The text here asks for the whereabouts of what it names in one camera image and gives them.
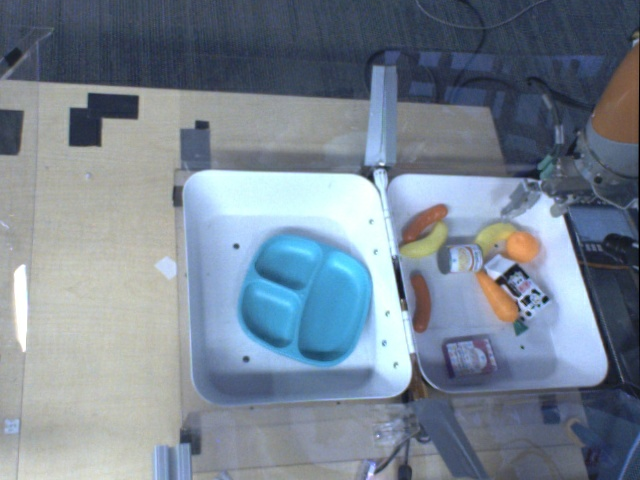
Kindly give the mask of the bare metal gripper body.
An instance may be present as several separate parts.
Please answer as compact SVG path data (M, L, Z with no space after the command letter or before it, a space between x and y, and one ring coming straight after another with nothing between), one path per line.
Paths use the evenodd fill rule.
M572 157L546 157L540 163L541 190L559 203L589 203L595 194Z

